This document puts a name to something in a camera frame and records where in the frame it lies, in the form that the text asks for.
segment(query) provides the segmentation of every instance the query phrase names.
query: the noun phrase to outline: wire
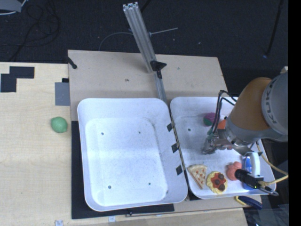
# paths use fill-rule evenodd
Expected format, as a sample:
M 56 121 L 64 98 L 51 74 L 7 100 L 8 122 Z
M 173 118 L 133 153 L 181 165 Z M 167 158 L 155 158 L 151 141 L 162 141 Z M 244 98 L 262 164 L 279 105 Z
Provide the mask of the wire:
M 256 142 L 256 145 L 257 145 L 258 151 L 261 152 L 261 150 L 260 150 L 260 148 L 259 148 L 259 143 L 258 143 L 258 141 Z M 280 172 L 280 173 L 282 173 L 282 174 L 285 175 L 285 176 L 282 177 L 282 178 L 279 178 L 279 179 L 276 179 L 276 180 L 273 180 L 273 181 L 270 181 L 270 182 L 259 181 L 259 183 L 260 183 L 262 186 L 268 186 L 268 185 L 271 185 L 271 184 L 273 184 L 273 183 L 278 183 L 278 182 L 281 182 L 281 181 L 283 181 L 283 180 L 285 180 L 285 179 L 288 178 L 288 173 L 287 173 L 287 172 L 285 172 L 285 171 L 283 171 L 283 170 L 281 170 L 281 169 L 275 167 L 272 163 L 270 163 L 270 162 L 268 161 L 268 159 L 267 159 L 264 155 L 261 155 L 261 157 L 262 157 L 262 158 L 264 159 L 264 161 L 265 161 L 268 165 L 270 165 L 273 169 L 275 169 L 276 171 L 278 171 L 278 172 Z
M 235 196 L 234 199 L 235 199 L 235 201 L 239 202 L 241 205 L 244 205 L 244 206 L 247 205 L 245 202 L 241 201 L 241 200 L 238 198 L 238 196 Z
M 23 3 L 21 4 L 21 8 L 24 6 L 24 4 L 27 2 L 28 0 L 24 0 Z M 13 12 L 8 12 L 8 13 L 0 13 L 0 15 L 11 15 L 11 14 L 15 14 L 16 11 Z
M 111 37 L 111 36 L 113 36 L 113 35 L 116 35 L 116 34 L 129 34 L 129 35 L 133 35 L 133 34 L 130 33 L 130 32 L 115 32 L 115 33 L 112 33 L 112 34 L 108 35 L 107 37 L 105 37 L 105 38 L 101 41 L 101 43 L 100 43 L 100 45 L 99 45 L 99 47 L 98 47 L 98 51 L 100 51 L 100 48 L 101 48 L 103 42 L 104 42 L 107 38 L 109 38 L 109 37 Z
M 16 61 L 16 57 L 17 57 L 18 53 L 21 51 L 21 49 L 23 47 L 36 47 L 36 46 L 47 45 L 47 44 L 51 43 L 52 41 L 54 41 L 57 38 L 57 36 L 59 35 L 59 33 L 60 33 L 60 24 L 61 24 L 61 21 L 60 21 L 60 18 L 56 15 L 56 8 L 55 8 L 55 4 L 54 4 L 53 0 L 47 0 L 47 3 L 46 3 L 46 10 L 49 13 L 49 15 L 47 15 L 47 20 L 43 20 L 42 19 L 42 17 L 43 17 L 43 9 L 41 7 L 39 7 L 39 6 L 37 6 L 38 8 L 41 9 L 41 13 L 39 14 L 39 16 L 38 17 L 31 16 L 31 14 L 29 13 L 29 9 L 32 6 L 33 5 L 29 6 L 26 11 L 27 11 L 28 15 L 31 18 L 33 18 L 33 19 L 36 20 L 36 22 L 29 28 L 29 30 L 27 31 L 27 33 L 25 35 L 23 43 L 18 44 L 18 46 L 19 46 L 18 49 L 10 57 L 10 59 L 8 61 Z M 45 21 L 49 22 L 49 25 L 48 25 L 49 31 L 43 31 L 41 29 L 41 25 L 44 25 Z M 35 31 L 35 30 L 43 33 L 44 36 L 42 36 L 40 38 L 37 38 L 37 39 L 28 40 L 31 32 Z M 30 43 L 30 42 L 38 41 L 38 40 L 44 40 L 44 39 L 47 39 L 49 36 L 52 36 L 52 35 L 54 35 L 54 36 L 49 41 L 47 41 L 47 42 L 44 42 L 44 43 L 38 44 L 38 45 L 28 45 L 28 43 Z M 17 45 L 17 44 L 6 44 L 6 45 L 7 46 L 14 46 L 14 45 Z
M 229 92 L 225 91 L 225 90 L 220 90 L 220 92 L 218 93 L 218 98 L 217 98 L 217 103 L 216 103 L 216 110 L 215 110 L 215 116 L 214 116 L 214 120 L 213 120 L 213 123 L 212 123 L 212 126 L 211 126 L 211 129 L 212 130 L 212 133 L 214 134 L 216 129 L 217 129 L 217 126 L 218 126 L 218 121 L 219 121 L 219 117 L 220 117 L 220 113 L 221 113 L 221 109 L 222 109 L 222 100 L 226 100 L 227 102 L 229 102 L 230 104 L 232 105 L 235 105 L 234 103 L 230 102 L 228 99 L 222 97 L 222 94 L 223 93 L 226 93 L 228 96 L 231 97 L 231 99 L 233 101 L 237 101 L 232 94 L 230 94 Z
M 143 5 L 143 7 L 140 9 L 141 13 L 145 10 L 145 8 L 148 6 L 148 4 L 151 2 L 151 0 L 147 0 L 146 3 Z

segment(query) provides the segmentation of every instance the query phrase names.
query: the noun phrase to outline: white plastic tray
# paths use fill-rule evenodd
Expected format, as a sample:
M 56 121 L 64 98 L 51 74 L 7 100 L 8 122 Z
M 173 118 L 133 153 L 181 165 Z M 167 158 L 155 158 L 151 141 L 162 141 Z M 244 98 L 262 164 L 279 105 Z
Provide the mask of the white plastic tray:
M 185 167 L 193 164 L 204 164 L 207 166 L 207 174 L 212 171 L 219 171 L 226 176 L 227 165 L 239 161 L 242 157 L 234 150 L 216 150 L 214 154 L 203 155 L 201 147 L 207 137 L 210 127 L 205 126 L 203 118 L 207 113 L 215 112 L 217 97 L 177 97 L 171 101 L 170 109 L 180 143 L 180 148 L 185 163 Z M 233 109 L 230 103 L 223 102 L 221 115 L 228 116 Z M 264 148 L 260 141 L 260 148 L 266 157 Z M 265 181 L 275 180 L 271 167 L 260 157 L 261 175 Z M 258 189 L 246 190 L 240 181 L 228 179 L 228 188 L 223 194 L 213 193 L 209 187 L 200 189 L 192 176 L 187 173 L 189 187 L 191 191 L 201 199 L 211 199 L 220 197 L 232 197 L 248 194 L 266 194 Z M 275 190 L 276 184 L 270 185 Z
M 176 203 L 188 193 L 167 105 L 88 98 L 78 105 L 84 191 L 96 211 Z

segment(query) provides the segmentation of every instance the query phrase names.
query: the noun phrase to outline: wooden table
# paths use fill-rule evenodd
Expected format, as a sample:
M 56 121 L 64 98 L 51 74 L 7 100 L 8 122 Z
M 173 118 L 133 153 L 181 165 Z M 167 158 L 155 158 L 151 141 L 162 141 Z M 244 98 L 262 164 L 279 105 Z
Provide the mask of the wooden table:
M 102 75 L 94 74 L 101 83 L 99 92 L 104 97 L 136 97 L 140 93 L 156 97 L 156 89 L 147 89 L 145 93 L 145 85 L 142 89 L 137 87 L 141 81 L 145 82 L 143 78 L 149 77 L 144 72 L 140 54 L 71 50 L 69 57 L 78 65 L 76 71 L 71 72 L 71 66 L 67 64 L 0 63 L 2 74 L 9 73 L 10 66 L 35 69 L 34 79 L 17 79 L 16 92 L 0 93 L 1 225 L 52 226 L 56 220 L 71 226 L 247 225 L 242 205 L 234 198 L 186 199 L 174 204 L 174 212 L 118 215 L 114 223 L 109 223 L 109 217 L 72 219 L 71 120 L 77 119 L 74 108 L 78 100 L 87 96 L 85 91 L 94 93 L 92 78 L 85 86 L 76 89 L 77 80 L 81 81 L 77 76 L 80 77 L 81 73 L 84 77 L 84 70 L 102 65 Z M 217 58 L 158 55 L 157 59 L 167 63 L 162 74 L 168 100 L 183 95 L 215 97 L 219 90 L 226 89 Z M 123 69 L 128 65 L 133 66 L 130 70 L 134 74 L 124 74 Z M 192 73 L 187 78 L 189 69 Z M 70 78 L 71 106 L 55 105 L 55 83 L 62 82 L 62 78 Z M 52 130 L 50 120 L 57 116 L 67 120 L 67 132 Z

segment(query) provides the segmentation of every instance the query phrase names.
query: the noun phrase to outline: metal rod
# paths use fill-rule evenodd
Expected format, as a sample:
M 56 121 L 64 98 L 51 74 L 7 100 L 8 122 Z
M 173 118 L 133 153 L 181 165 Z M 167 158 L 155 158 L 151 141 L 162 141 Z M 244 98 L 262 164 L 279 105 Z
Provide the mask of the metal rod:
M 128 3 L 127 5 L 124 4 L 123 11 L 127 17 L 127 21 L 131 27 L 140 53 L 145 61 L 147 71 L 149 73 L 154 73 L 158 97 L 159 99 L 167 103 L 163 81 L 157 76 L 157 72 L 154 72 L 151 67 L 151 61 L 157 61 L 157 59 L 151 44 L 150 36 L 147 33 L 138 3 Z
M 151 36 L 151 35 L 156 34 L 156 33 L 167 32 L 167 31 L 171 31 L 171 30 L 175 30 L 175 29 L 178 29 L 178 28 L 166 29 L 166 30 L 162 30 L 162 31 L 159 31 L 159 32 L 149 32 L 149 34 L 150 34 L 150 36 Z

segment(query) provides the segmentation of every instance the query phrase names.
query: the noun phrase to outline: green ball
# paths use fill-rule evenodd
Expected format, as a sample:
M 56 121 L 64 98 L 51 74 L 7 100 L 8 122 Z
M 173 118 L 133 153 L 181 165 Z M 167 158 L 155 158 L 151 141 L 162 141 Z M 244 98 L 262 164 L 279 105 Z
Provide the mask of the green ball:
M 51 127 L 57 133 L 63 133 L 67 131 L 67 121 L 62 117 L 55 117 L 51 119 Z

